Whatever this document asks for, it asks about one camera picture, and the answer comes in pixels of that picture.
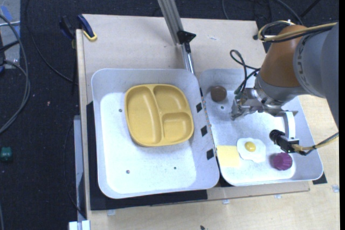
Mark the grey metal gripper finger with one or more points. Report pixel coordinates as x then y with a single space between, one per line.
240 114
233 114

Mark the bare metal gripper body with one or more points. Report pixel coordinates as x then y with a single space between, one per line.
253 102

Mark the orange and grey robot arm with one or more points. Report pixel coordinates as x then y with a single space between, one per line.
283 62

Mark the white plastic tray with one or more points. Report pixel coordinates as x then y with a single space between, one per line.
151 167
242 126

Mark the brown round biscuit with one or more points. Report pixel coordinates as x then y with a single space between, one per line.
218 93

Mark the thin black and white rod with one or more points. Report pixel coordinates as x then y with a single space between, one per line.
207 118

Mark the white and yellow fried egg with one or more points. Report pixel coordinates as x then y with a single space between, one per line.
250 152

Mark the yellow cheese slice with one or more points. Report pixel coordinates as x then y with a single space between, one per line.
227 156

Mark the purple ribbed cup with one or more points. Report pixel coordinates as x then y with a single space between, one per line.
281 161

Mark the yellow divided plate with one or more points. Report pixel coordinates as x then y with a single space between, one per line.
145 113

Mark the pale wood board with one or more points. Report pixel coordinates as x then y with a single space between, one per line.
134 45

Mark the black cylinder on white bracket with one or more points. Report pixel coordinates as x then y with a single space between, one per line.
283 140

